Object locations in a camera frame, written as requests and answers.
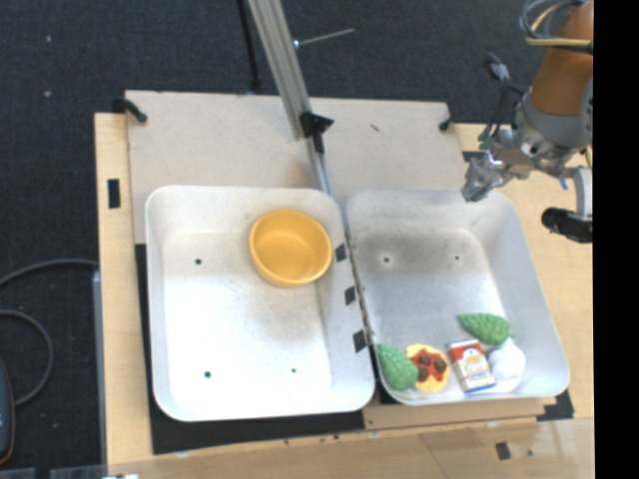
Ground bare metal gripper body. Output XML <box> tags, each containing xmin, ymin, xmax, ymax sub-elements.
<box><xmin>482</xmin><ymin>127</ymin><xmax>573</xmax><ymax>181</ymax></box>

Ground white plastic tray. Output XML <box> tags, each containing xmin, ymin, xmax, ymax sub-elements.
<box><xmin>343</xmin><ymin>188</ymin><xmax>572</xmax><ymax>408</ymax></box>
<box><xmin>144</xmin><ymin>184</ymin><xmax>377</xmax><ymax>424</ymax></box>

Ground green grapes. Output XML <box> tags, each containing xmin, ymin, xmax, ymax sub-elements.
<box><xmin>456</xmin><ymin>311</ymin><xmax>514</xmax><ymax>347</ymax></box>
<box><xmin>375</xmin><ymin>342</ymin><xmax>420</xmax><ymax>393</ymax></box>

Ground thin black and white rod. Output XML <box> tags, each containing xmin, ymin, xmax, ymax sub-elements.
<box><xmin>341</xmin><ymin>206</ymin><xmax>376</xmax><ymax>354</ymax></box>

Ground red and white carton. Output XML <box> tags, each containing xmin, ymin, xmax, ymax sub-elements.
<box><xmin>444</xmin><ymin>337</ymin><xmax>497</xmax><ymax>395</ymax></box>

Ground white crumpled lump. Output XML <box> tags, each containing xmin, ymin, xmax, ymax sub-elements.
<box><xmin>487</xmin><ymin>337</ymin><xmax>527</xmax><ymax>383</ymax></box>

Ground yellow pizza slice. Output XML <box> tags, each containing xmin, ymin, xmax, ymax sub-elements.
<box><xmin>404</xmin><ymin>342</ymin><xmax>452</xmax><ymax>395</ymax></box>

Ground yellow bowl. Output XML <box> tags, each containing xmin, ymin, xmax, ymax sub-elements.
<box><xmin>248</xmin><ymin>208</ymin><xmax>335</xmax><ymax>289</ymax></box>

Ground pale flat board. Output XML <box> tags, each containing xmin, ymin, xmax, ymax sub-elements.
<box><xmin>124</xmin><ymin>89</ymin><xmax>557</xmax><ymax>431</ymax></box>

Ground black cylinder on white bracket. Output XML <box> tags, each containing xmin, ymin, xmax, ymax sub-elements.
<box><xmin>541</xmin><ymin>165</ymin><xmax>595</xmax><ymax>244</ymax></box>

